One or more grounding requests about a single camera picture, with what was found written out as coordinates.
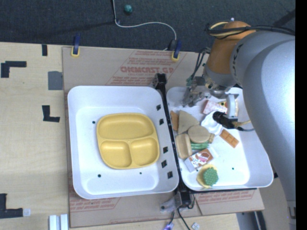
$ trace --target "yellow plate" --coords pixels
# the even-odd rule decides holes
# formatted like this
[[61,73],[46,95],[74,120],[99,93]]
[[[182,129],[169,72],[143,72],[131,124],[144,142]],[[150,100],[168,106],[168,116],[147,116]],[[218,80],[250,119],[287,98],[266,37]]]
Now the yellow plate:
[[101,158],[111,168],[145,167],[160,156],[157,132],[146,115],[106,115],[98,121],[96,132]]

